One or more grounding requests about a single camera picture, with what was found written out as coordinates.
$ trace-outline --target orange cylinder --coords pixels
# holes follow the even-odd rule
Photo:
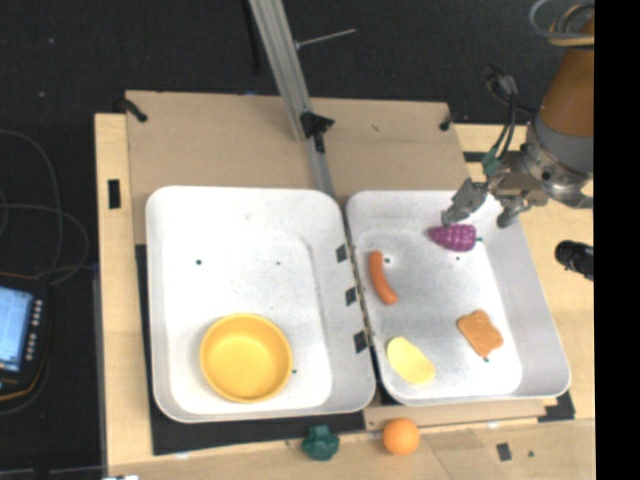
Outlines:
[[[595,36],[595,15],[582,29]],[[570,49],[549,86],[540,118],[552,130],[574,137],[593,137],[595,52]]]

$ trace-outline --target black cable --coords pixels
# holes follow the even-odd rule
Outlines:
[[[498,139],[496,140],[495,144],[493,145],[493,147],[495,149],[498,149],[500,147],[500,144],[502,144],[502,141],[507,136],[507,133],[509,131],[509,121],[508,120],[510,119],[510,116],[511,116],[511,109],[509,109],[509,112],[508,112],[508,115],[507,115],[507,122],[502,127],[502,131],[500,132],[500,135],[498,136]]]
[[[43,205],[37,205],[37,204],[7,204],[7,203],[0,203],[0,208],[3,208],[5,210],[5,214],[7,214],[9,212],[9,210],[32,210],[32,211],[41,211],[41,212],[47,212],[47,213],[53,213],[56,214],[58,213],[56,208],[50,208],[48,206],[43,206]],[[81,235],[82,235],[82,239],[83,239],[83,244],[84,244],[84,250],[82,252],[81,255],[81,259],[75,264],[75,265],[70,265],[70,266],[65,266],[65,267],[56,267],[53,270],[49,269],[46,270],[44,272],[41,272],[39,274],[36,274],[35,277],[40,277],[40,278],[49,278],[48,280],[48,284],[51,286],[57,286],[60,285],[61,283],[63,283],[64,281],[70,279],[71,277],[73,277],[79,270],[81,270],[84,267],[85,262],[87,261],[87,257],[89,256],[89,249],[91,247],[90,242],[89,242],[89,234],[87,233],[87,230],[85,229],[85,227],[80,223],[80,221],[78,219],[76,219],[73,215],[70,215],[66,212],[62,212],[62,216],[65,219],[68,219],[70,222],[72,222],[80,231]],[[60,278],[57,279],[51,279],[51,276],[53,276],[55,273],[58,272],[66,272],[69,271],[68,274],[63,275]]]
[[[47,274],[44,276],[45,279],[48,279],[60,264],[60,257],[62,256],[62,242],[64,239],[64,225],[63,225],[64,218],[63,218],[63,212],[62,212],[62,203],[60,201],[60,189],[58,187],[58,179],[56,177],[56,173],[55,173],[55,170],[53,169],[53,165],[51,163],[51,160],[49,159],[49,156],[47,155],[45,150],[42,149],[40,144],[38,144],[35,140],[33,140],[31,137],[23,133],[14,132],[11,130],[4,130],[4,129],[0,129],[0,135],[8,135],[10,137],[24,140],[28,144],[30,144],[40,154],[40,156],[44,160],[44,163],[47,166],[47,170],[49,171],[49,175],[51,176],[54,208],[55,208],[55,213],[57,217],[56,220],[58,225],[58,242],[56,244],[56,250],[53,257],[53,261],[51,262],[51,267],[49,268],[49,271],[47,272]]]
[[[49,362],[45,361],[45,363],[42,365],[42,373],[40,375],[40,378],[37,380],[36,388],[34,391],[29,393],[29,397],[27,398],[27,400],[25,400],[24,402],[18,405],[13,405],[13,404],[16,401],[20,400],[20,398],[14,398],[14,399],[6,400],[4,402],[0,402],[0,407],[2,407],[3,404],[13,405],[13,407],[10,407],[9,409],[0,409],[0,416],[8,416],[9,414],[15,414],[17,412],[22,411],[23,409],[26,409],[31,404],[33,404],[44,391],[44,387],[47,384],[47,381],[49,380],[49,373],[50,373]]]
[[[3,208],[2,221],[0,221],[0,237],[2,237],[4,230],[7,229],[7,224],[9,224],[9,209],[7,208],[9,200],[2,190],[0,190],[0,205]]]
[[[508,129],[507,139],[504,142],[502,152],[498,155],[499,160],[502,160],[504,158],[504,156],[507,154],[509,146],[511,146],[511,140],[513,139],[513,134],[516,129],[516,108],[516,96],[515,94],[512,94],[509,102],[509,122],[505,125],[505,128]]]
[[[489,93],[500,103],[509,107],[511,105],[511,95],[504,85],[509,75],[492,63],[486,64],[484,71],[486,87]],[[520,102],[516,102],[516,110],[528,116],[533,116],[538,112],[538,109],[522,105]]]

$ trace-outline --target black floor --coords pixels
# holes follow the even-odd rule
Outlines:
[[[302,48],[312,96],[446,101],[455,121],[501,122],[483,66],[510,72],[535,106],[562,56],[528,26],[536,0],[283,1],[299,41],[357,30]],[[241,0],[0,0],[0,129],[27,134],[50,157],[64,210],[87,230],[86,265],[99,264],[93,115],[127,89],[275,94],[268,66],[255,72],[253,62]],[[12,204],[53,204],[39,152],[2,133],[0,191]],[[46,269],[55,219],[9,217],[0,271]],[[73,224],[65,229],[66,265],[83,242]],[[46,384],[30,406],[0,414],[0,471],[101,461],[92,280],[82,270],[54,290]]]

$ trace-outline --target toy sausage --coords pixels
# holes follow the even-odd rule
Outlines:
[[[380,251],[373,251],[369,254],[369,275],[371,276],[371,282],[376,290],[376,293],[387,305],[395,304],[398,302],[398,295],[393,291],[393,288],[389,286],[387,278],[384,275],[383,269],[384,256]]]

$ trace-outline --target toy orange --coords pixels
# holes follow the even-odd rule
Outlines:
[[[397,418],[385,425],[382,443],[394,455],[411,455],[420,444],[420,431],[410,419]]]

